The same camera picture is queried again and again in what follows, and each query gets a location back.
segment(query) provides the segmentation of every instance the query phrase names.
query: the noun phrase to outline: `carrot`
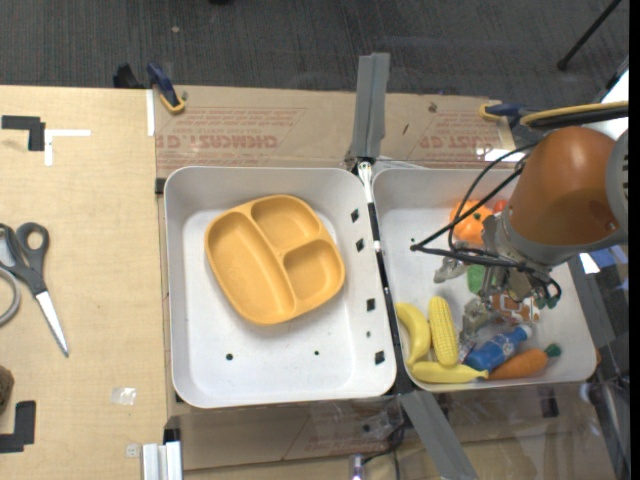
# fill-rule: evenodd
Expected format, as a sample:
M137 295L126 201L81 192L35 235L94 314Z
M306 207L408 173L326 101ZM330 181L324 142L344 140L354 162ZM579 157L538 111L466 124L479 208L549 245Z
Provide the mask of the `carrot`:
M534 375L547 366L550 357L557 357L560 353L560 347L555 343L544 350L530 348L495 368L489 374L489 380L517 379Z

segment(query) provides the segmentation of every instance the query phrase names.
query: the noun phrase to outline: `banana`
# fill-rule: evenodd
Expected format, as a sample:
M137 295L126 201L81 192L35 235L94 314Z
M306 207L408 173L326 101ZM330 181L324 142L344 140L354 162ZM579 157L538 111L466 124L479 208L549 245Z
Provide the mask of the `banana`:
M408 366L425 356L431 348L431 328L427 317L408 302L395 303L396 314L409 333L409 357L405 359Z
M411 374L422 382L461 384L473 379L489 377L489 370L479 372L465 364L443 366L436 361L419 361L409 367Z

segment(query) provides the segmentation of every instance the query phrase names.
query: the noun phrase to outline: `orange divided plate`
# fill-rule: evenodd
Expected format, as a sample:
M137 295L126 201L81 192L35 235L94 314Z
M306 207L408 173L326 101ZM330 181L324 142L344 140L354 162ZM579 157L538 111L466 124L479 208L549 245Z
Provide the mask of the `orange divided plate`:
M267 196L227 210L207 227L204 245L227 299L256 324L316 309L344 283L338 248L297 197Z

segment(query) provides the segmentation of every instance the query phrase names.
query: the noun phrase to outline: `plastic water bottle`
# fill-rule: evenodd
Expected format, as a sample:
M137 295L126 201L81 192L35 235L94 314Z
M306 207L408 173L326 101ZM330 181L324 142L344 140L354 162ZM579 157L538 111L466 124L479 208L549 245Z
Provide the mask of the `plastic water bottle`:
M497 334L481 347L469 352L464 362L474 370L491 371L513 357L518 345L530 337L531 328L518 325L513 331Z

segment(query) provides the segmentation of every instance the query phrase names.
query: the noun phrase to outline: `white tray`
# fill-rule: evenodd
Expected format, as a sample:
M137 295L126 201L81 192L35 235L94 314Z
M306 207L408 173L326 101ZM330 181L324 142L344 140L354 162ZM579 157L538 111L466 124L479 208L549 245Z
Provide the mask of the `white tray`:
M442 265L442 257L409 249L446 225L453 206L466 193L480 171L445 169L390 168L378 173L373 181L373 193L378 213L380 239L391 295L395 302L409 302L426 314L429 299L441 295L450 304L454 321L460 329L464 305L473 298L468 290L466 277L433 282L436 269ZM480 198L504 180L511 171L490 171L474 191L472 197ZM498 199L507 199L513 183L498 194L488 205ZM447 235L434 240L429 247L446 249ZM535 324L534 335L522 348L542 347L556 342L562 355L552 359L541 375L523 379L486 381L466 384L428 384L414 382L429 391L449 392L502 386L581 382L590 377L596 367L595 346L587 326L571 272L566 264L552 271L553 278L562 288L562 298L552 309L544 309L540 322ZM408 351L408 336L402 325L400 339L403 353ZM490 328L480 333L480 339L490 336Z
M204 233L220 213L271 194L297 196L311 206L335 240L346 276L322 307L258 326L225 298L207 262ZM366 398L390 389L397 372L389 321L367 201L353 174L185 167L167 179L165 212L172 375L185 402L211 409ZM364 248L358 250L360 240Z

